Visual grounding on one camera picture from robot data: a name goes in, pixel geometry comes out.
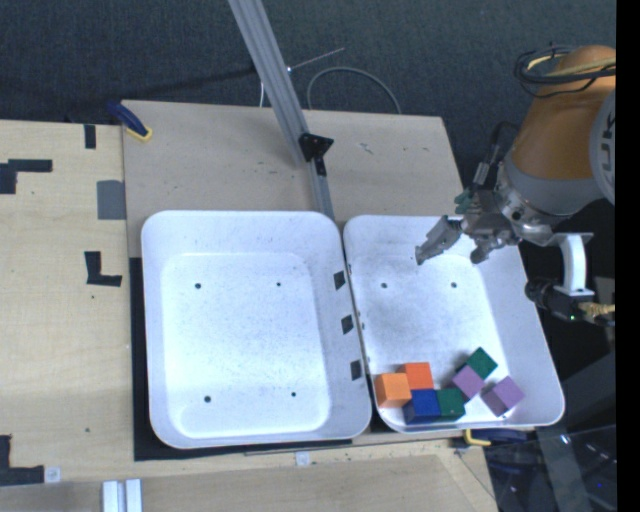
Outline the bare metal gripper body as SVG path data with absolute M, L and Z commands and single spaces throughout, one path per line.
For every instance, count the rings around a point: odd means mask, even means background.
M 465 189 L 460 194 L 460 215 L 462 232 L 478 245 L 515 245 L 525 240 L 544 246 L 554 236 L 554 217 L 511 189 Z

